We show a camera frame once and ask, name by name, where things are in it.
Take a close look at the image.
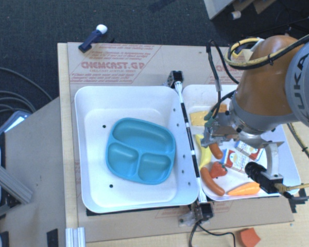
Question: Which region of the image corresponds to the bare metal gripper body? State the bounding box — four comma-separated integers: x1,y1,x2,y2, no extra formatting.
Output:
203,111,271,149

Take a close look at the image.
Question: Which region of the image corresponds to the short orange sausage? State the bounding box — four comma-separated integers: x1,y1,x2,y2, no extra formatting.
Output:
208,143,224,160

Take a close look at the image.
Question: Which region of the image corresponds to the yellow banana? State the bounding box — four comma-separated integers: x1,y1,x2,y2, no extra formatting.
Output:
195,134,213,171

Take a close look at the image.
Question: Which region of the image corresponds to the thin black and white rod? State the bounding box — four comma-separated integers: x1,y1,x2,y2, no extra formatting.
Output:
174,80,208,203

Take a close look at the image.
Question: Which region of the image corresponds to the yellow cheese slice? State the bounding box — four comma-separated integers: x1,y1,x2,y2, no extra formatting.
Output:
189,110,212,127

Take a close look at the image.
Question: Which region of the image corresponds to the red strawberry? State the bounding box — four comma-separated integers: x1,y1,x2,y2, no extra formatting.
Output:
209,161,228,179

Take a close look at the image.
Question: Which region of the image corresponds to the white and red carton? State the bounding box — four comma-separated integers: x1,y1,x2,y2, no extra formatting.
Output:
234,140,265,162
220,149,251,174

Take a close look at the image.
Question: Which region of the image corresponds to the long orange sausage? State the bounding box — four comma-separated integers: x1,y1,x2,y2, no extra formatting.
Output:
200,167,226,197

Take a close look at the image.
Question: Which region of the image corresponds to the white plastic tray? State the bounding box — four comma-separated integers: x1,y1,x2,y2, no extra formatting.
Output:
181,84,302,202
74,85,200,214

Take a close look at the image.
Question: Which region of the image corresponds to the orange carrot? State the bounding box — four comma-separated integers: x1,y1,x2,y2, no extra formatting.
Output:
227,182,261,197

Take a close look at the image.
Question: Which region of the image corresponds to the blue divided plate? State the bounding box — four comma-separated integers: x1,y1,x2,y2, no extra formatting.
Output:
105,117,177,186

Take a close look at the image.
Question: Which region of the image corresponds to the orange wedge block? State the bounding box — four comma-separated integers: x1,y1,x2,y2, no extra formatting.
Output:
235,227,262,247

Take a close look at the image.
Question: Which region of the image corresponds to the brown cardboard board red print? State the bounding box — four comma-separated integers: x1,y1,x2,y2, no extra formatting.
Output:
66,42,296,243

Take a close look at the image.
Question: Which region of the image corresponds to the black cylinder on white bracket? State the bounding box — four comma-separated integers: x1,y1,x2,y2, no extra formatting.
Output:
245,140,285,194

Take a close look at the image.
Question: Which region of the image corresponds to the black block with thin wires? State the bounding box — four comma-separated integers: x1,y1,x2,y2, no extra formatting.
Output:
169,70,184,86
195,202,214,221

